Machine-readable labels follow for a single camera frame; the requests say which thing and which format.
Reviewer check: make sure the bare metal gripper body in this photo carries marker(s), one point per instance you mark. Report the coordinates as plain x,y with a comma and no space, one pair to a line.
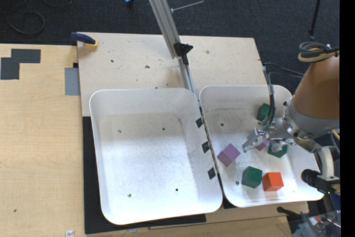
281,131

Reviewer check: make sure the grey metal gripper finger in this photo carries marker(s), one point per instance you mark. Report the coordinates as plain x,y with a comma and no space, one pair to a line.
254,139
276,147

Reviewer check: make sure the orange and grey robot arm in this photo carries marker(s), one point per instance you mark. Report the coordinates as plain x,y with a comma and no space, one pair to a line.
319,91

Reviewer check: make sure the green cube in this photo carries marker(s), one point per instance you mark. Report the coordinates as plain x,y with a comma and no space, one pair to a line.
283,151
263,112
251,177

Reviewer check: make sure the small purple cube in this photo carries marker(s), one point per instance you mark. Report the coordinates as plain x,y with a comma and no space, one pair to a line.
262,145

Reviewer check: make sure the large purple cube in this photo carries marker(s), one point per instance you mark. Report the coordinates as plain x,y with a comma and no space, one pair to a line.
228,155

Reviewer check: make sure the orange cube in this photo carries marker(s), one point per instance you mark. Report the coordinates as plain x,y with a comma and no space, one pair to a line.
272,181

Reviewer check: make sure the white plastic tray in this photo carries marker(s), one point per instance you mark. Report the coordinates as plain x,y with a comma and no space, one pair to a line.
149,155
235,108

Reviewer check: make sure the thin black and white rod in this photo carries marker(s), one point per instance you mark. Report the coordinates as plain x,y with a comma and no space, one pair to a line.
189,81

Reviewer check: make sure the pale wood board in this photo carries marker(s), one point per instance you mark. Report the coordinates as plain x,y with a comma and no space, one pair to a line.
133,63

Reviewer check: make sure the black cylinder on white bracket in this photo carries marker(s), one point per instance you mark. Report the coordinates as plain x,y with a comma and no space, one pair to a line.
324,181

